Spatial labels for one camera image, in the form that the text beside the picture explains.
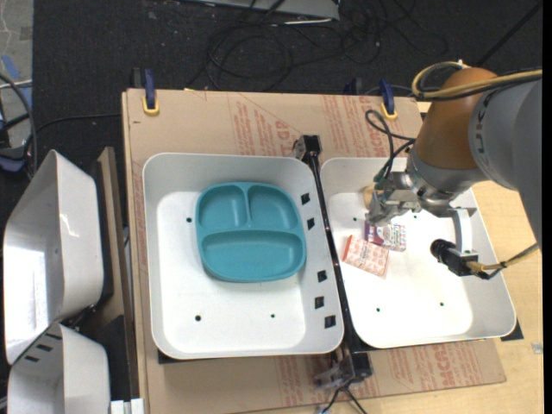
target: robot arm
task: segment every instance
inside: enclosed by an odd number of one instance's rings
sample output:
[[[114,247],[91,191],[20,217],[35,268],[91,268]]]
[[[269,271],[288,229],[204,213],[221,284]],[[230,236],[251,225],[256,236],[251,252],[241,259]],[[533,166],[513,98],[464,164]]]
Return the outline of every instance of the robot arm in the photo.
[[[440,92],[495,80],[492,72],[465,67]],[[391,172],[382,189],[372,193],[370,223],[383,225],[409,210],[457,222],[458,210],[450,202],[473,184],[492,179],[519,191],[542,249],[542,74],[490,87],[432,103],[406,169]]]

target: black floor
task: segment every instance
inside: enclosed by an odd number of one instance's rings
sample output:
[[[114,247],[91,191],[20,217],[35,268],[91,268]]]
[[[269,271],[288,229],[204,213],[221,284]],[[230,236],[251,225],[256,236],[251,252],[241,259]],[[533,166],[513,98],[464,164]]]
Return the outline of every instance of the black floor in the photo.
[[[296,17],[169,0],[34,0],[37,126],[112,114],[41,129],[39,160],[54,148],[87,167],[112,146],[123,185],[118,114],[133,67],[152,68],[158,88],[339,94],[353,78],[364,91],[381,78],[410,86],[444,60],[497,73],[541,66],[542,2],[343,0],[339,22],[276,27],[267,22]],[[2,228],[27,184],[0,172]]]

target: white container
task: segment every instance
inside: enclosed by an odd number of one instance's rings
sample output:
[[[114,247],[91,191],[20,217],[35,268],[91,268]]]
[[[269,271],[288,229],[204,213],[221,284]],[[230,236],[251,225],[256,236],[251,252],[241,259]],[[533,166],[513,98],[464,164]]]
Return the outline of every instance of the white container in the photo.
[[[291,195],[306,238],[306,263],[298,273],[232,283],[205,271],[193,219],[197,200],[211,185],[236,181],[276,185]],[[144,166],[143,183],[152,331],[162,353],[179,360],[322,354],[340,345],[336,278],[306,164],[283,157],[157,154]]]
[[[109,406],[104,348],[58,323],[9,371],[10,414],[106,414]]]
[[[336,158],[326,161],[321,178],[337,253],[342,256],[350,235],[364,235],[363,189],[385,158]],[[396,159],[394,168],[405,167]],[[471,190],[455,206],[477,207]],[[406,250],[390,252],[383,277],[341,262],[353,325],[359,337],[375,348],[469,341],[506,336],[515,328],[516,314],[502,275],[483,280],[458,277],[430,253],[435,239],[455,241],[452,219],[426,211],[393,219],[406,226]],[[497,262],[485,225],[472,216],[473,247],[480,262]]]
[[[13,210],[3,238],[10,364],[54,321],[95,304],[104,285],[96,184],[50,151]]]

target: cardboard sheet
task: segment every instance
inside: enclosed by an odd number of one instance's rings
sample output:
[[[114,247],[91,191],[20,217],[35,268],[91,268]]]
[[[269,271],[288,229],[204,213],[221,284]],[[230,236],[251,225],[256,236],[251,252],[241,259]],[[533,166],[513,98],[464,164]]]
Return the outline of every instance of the cardboard sheet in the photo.
[[[158,91],[160,113],[147,116],[143,91],[122,96],[128,171],[136,344],[141,396],[152,414],[225,414],[326,403],[332,391],[316,388],[329,357],[280,356],[159,363],[151,334],[141,172],[151,156],[292,154],[301,135],[319,135],[323,159],[388,155],[384,134],[365,120],[380,97]],[[396,99],[390,129],[416,136],[421,117],[414,100]],[[352,387],[358,398],[478,386],[505,380],[493,341],[377,350],[373,377]]]

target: blue plate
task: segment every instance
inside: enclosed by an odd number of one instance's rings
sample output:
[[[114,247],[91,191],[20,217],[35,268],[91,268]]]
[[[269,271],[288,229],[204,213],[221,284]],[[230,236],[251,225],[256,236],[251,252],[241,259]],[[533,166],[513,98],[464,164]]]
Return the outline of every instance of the blue plate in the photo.
[[[196,233],[204,268],[223,280],[283,279],[299,271],[306,260],[297,207],[275,185],[212,185],[198,199]]]

